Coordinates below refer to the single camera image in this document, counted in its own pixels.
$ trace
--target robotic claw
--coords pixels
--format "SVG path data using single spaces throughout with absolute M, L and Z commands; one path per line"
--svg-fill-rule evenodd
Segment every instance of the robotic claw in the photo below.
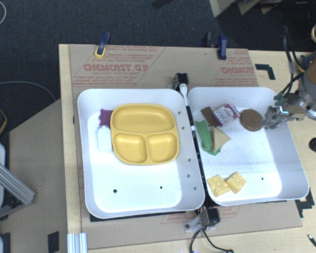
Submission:
M 313 53 L 309 67 L 296 77 L 293 77 L 290 56 L 288 58 L 292 67 L 291 82 L 274 97 L 277 101 L 275 107 L 268 107 L 263 121 L 265 129 L 275 129 L 285 121 L 301 121 L 305 116 L 316 121 L 316 52 Z M 299 81 L 298 88 L 290 93 L 292 83 L 296 80 Z M 316 152 L 316 138 L 310 141 L 309 147 Z

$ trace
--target green object on floor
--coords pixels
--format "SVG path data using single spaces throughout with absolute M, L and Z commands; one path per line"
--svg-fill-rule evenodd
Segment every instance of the green object on floor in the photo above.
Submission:
M 211 155 L 217 155 L 220 152 L 220 149 L 213 151 L 213 142 L 211 138 L 211 131 L 209 131 L 207 122 L 205 120 L 201 122 L 195 122 L 196 129 L 201 138 L 201 148 Z

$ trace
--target white tray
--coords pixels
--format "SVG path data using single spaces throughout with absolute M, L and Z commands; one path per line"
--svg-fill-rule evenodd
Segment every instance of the white tray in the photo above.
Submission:
M 149 103 L 168 108 L 180 139 L 175 160 L 155 166 L 121 162 L 114 152 L 101 153 L 96 131 L 100 110 L 122 104 Z M 85 203 L 102 219 L 196 210 L 205 193 L 184 100 L 171 89 L 89 89 L 78 97 Z
M 226 103 L 232 103 L 240 112 L 255 109 L 264 118 L 268 106 L 274 105 L 274 96 L 272 90 L 262 87 L 196 87 L 189 92 L 188 99 L 193 120 L 202 121 L 205 119 L 202 109 L 216 109 Z M 205 178 L 219 174 L 227 179 L 237 171 L 247 183 L 237 194 L 230 191 L 218 197 L 207 183 L 214 202 L 231 206 L 300 199 L 307 195 L 308 181 L 286 123 L 273 130 L 262 128 L 251 132 L 235 119 L 220 129 L 231 140 L 215 156 L 202 150 L 197 132 Z

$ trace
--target blue clamp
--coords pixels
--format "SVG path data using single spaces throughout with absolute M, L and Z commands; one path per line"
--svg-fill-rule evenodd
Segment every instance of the blue clamp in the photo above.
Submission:
M 218 36 L 218 59 L 226 60 L 227 37 L 224 34 Z
M 95 51 L 95 57 L 97 59 L 103 58 L 104 53 L 105 53 L 105 46 L 106 44 L 109 43 L 109 39 L 110 39 L 110 32 L 105 31 L 100 41 L 100 45 L 97 46 L 96 51 Z

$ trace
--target black floor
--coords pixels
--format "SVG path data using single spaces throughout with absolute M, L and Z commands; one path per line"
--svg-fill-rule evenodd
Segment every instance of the black floor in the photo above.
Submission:
M 170 0 L 164 5 L 162 0 L 0 1 L 7 9 L 0 25 L 0 82 L 37 83 L 56 99 L 60 98 L 58 45 L 98 44 L 104 30 L 111 32 L 110 44 L 115 45 L 199 47 L 211 32 L 215 37 L 224 33 L 228 47 L 281 51 L 285 24 L 296 51 L 316 50 L 310 38 L 316 0 L 285 0 L 265 15 L 255 7 L 242 16 L 237 4 L 232 4 L 218 18 L 209 0 Z M 0 19 L 3 14 L 0 5 Z M 52 102 L 37 86 L 0 85 L 6 131 Z

